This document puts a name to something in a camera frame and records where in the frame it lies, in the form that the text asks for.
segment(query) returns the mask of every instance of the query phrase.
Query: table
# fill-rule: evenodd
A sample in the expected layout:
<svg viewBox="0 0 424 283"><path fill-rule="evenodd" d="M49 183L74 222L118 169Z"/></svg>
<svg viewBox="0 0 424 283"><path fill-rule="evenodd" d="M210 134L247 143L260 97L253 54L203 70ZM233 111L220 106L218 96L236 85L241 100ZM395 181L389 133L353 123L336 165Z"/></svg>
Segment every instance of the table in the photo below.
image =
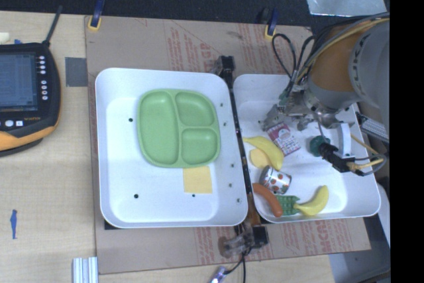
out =
<svg viewBox="0 0 424 283"><path fill-rule="evenodd" d="M42 42L54 14L0 11L11 42ZM67 57L85 58L84 16L62 14L50 49L62 77L58 128L38 146L0 158L0 281L71 282L72 259L95 256L86 87L65 86ZM17 211L13 238L10 218ZM112 282L208 282L217 266L100 275ZM334 282L327 255L246 264L246 281ZM238 268L226 283L242 282Z"/></svg>

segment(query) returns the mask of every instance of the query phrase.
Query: sausage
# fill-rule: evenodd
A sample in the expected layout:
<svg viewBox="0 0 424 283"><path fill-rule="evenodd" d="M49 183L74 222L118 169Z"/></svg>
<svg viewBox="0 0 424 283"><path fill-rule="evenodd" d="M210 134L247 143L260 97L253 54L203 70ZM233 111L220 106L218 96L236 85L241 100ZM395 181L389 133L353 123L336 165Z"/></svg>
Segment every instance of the sausage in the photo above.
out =
<svg viewBox="0 0 424 283"><path fill-rule="evenodd" d="M261 195L263 198L265 198L265 200L270 205L271 211L274 216L281 217L283 215L283 208L278 202L277 197L274 196L274 194L269 189L259 183L253 183L252 187L254 193Z"/></svg>

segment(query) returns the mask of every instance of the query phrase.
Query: white tray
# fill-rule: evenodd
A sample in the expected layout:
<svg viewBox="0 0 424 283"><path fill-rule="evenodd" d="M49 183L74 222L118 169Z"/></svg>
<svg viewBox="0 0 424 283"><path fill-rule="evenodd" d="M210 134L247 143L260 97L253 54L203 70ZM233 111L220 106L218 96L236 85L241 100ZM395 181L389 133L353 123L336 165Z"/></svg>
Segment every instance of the white tray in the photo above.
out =
<svg viewBox="0 0 424 283"><path fill-rule="evenodd" d="M268 137L261 129L259 121L263 121L267 112L278 102L278 96L283 92L289 78L281 75L242 75L234 83L234 95L237 105L238 119L242 136L254 137L262 135ZM361 141L362 135L354 114L354 108L343 111L338 116L344 122L355 122L351 133ZM290 221L305 221L318 219L336 219L346 217L366 217L374 215L380 208L380 194L373 174L360 177L351 172L340 173L321 157L314 157L308 151L309 141L319 135L317 123L310 123L306 130L298 131L295 123L286 121L291 134L299 141L301 148L284 158L282 171L292 176L291 184L286 195L297 196L303 203L310 200L319 186L327 185L330 196L325 209L316 216L306 217L300 213L296 215L274 217L268 204L261 196L254 194L256 209L267 221L284 223ZM336 130L324 130L326 137L333 145L338 145ZM244 143L250 179L259 182L261 170L255 168L248 157L254 146ZM352 153L357 158L367 155L366 149L352 142Z"/></svg>
<svg viewBox="0 0 424 283"><path fill-rule="evenodd" d="M142 94L158 88L198 91L214 104L221 150L208 164L212 194L184 192L182 168L161 168L144 159L136 131L137 103ZM247 201L239 145L228 87L219 76L109 68L96 78L95 98L100 206L110 224L231 226L244 220Z"/></svg>

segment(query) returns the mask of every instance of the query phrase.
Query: blue sticker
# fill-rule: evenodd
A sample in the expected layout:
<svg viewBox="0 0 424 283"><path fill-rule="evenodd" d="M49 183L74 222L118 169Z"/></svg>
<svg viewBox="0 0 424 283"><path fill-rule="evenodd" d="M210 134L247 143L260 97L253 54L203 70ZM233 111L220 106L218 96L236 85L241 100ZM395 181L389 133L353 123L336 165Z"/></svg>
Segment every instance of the blue sticker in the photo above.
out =
<svg viewBox="0 0 424 283"><path fill-rule="evenodd" d="M11 216L12 239L17 238L16 237L16 224L18 222L17 213L18 213L18 211L16 211L15 209L12 210L12 216Z"/></svg>

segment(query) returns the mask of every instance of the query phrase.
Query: silver can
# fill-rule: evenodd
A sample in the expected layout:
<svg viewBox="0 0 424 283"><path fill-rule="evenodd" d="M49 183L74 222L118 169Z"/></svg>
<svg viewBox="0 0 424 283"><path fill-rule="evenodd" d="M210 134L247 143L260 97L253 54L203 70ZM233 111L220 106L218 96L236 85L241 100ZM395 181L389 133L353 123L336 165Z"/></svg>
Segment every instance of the silver can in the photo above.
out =
<svg viewBox="0 0 424 283"><path fill-rule="evenodd" d="M272 166L265 166L259 177L259 182L275 192L276 194L285 194L290 186L292 177L282 171L277 171Z"/></svg>

